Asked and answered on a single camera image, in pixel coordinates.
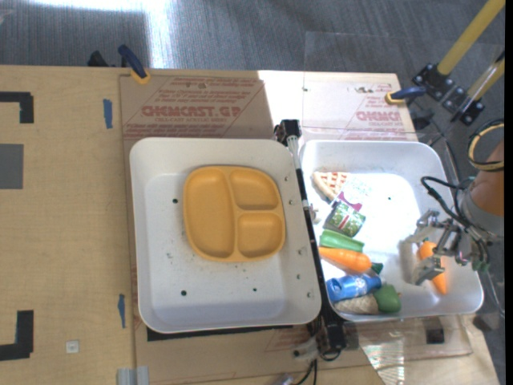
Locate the black block with thin wires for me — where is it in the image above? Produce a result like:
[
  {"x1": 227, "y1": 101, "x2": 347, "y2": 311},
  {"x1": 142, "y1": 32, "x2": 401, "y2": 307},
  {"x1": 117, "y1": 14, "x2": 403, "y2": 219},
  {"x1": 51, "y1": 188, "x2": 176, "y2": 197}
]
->
[
  {"x1": 273, "y1": 119, "x2": 302, "y2": 147},
  {"x1": 315, "y1": 321, "x2": 348, "y2": 357}
]

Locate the brown cardboard board red print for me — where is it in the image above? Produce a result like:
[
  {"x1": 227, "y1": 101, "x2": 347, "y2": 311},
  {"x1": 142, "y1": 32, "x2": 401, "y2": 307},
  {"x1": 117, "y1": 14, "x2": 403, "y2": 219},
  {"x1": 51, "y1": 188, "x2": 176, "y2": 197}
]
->
[{"x1": 119, "y1": 68, "x2": 475, "y2": 385}]

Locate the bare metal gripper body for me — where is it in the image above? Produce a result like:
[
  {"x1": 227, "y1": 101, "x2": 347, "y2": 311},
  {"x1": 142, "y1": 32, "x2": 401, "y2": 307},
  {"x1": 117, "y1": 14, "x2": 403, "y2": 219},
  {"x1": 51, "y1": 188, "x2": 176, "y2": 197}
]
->
[{"x1": 433, "y1": 216, "x2": 492, "y2": 272}]

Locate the thin black and white rod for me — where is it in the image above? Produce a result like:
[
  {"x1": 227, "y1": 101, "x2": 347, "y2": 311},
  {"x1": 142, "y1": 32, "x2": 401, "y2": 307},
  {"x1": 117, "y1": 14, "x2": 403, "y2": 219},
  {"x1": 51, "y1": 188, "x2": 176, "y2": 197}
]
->
[{"x1": 285, "y1": 134, "x2": 342, "y2": 336}]

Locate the small orange carrot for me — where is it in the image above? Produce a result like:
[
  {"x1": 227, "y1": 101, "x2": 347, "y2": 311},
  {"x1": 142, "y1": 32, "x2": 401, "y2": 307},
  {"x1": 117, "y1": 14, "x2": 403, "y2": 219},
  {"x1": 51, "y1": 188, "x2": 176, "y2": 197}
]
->
[{"x1": 418, "y1": 241, "x2": 449, "y2": 296}]

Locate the blue bottle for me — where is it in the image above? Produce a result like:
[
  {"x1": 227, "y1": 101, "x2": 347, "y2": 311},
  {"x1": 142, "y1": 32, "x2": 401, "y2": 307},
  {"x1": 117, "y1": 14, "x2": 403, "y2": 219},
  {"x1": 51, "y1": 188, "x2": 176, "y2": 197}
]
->
[{"x1": 325, "y1": 274, "x2": 383, "y2": 306}]

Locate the white green purple carton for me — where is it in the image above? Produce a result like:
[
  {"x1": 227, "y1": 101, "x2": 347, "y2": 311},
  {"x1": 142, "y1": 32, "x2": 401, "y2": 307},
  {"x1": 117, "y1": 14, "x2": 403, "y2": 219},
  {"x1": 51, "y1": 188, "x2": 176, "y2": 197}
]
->
[{"x1": 335, "y1": 174, "x2": 374, "y2": 213}]

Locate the white plastic tray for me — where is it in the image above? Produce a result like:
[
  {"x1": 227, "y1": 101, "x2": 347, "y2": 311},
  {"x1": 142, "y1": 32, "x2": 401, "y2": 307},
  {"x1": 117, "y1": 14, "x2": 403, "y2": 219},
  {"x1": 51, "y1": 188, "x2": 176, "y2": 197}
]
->
[
  {"x1": 128, "y1": 136, "x2": 323, "y2": 334},
  {"x1": 298, "y1": 139, "x2": 485, "y2": 322}
]

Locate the pizza slice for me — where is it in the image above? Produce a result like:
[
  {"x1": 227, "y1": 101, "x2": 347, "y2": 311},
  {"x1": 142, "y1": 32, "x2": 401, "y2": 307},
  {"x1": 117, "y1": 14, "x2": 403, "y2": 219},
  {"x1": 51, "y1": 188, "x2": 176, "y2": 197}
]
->
[{"x1": 311, "y1": 169, "x2": 350, "y2": 205}]

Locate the beige bread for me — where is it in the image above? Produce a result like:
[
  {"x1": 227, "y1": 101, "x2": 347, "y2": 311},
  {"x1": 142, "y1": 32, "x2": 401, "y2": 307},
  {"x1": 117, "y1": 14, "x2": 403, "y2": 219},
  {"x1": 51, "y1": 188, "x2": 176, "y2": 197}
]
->
[{"x1": 333, "y1": 294, "x2": 380, "y2": 317}]

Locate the green pear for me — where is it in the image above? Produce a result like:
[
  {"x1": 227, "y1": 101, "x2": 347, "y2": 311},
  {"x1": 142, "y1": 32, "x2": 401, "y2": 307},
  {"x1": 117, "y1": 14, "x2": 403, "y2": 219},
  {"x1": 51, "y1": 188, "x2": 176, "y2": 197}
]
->
[{"x1": 374, "y1": 282, "x2": 403, "y2": 314}]

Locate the green pea pod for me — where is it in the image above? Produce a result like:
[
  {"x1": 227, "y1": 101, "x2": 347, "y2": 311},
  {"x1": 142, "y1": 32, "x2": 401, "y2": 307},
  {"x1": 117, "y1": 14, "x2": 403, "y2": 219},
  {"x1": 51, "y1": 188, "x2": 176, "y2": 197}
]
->
[{"x1": 318, "y1": 229, "x2": 366, "y2": 254}]

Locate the orange divided plate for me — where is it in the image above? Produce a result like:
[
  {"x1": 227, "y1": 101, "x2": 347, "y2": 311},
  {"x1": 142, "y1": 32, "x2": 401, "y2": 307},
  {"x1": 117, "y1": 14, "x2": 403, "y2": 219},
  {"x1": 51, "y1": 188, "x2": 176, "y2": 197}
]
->
[{"x1": 182, "y1": 164, "x2": 287, "y2": 263}]

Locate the large orange carrot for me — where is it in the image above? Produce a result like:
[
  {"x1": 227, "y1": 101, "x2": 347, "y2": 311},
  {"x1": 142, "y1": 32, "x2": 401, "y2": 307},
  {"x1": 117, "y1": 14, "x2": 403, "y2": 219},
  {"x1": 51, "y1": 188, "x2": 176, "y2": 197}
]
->
[{"x1": 317, "y1": 245, "x2": 384, "y2": 276}]

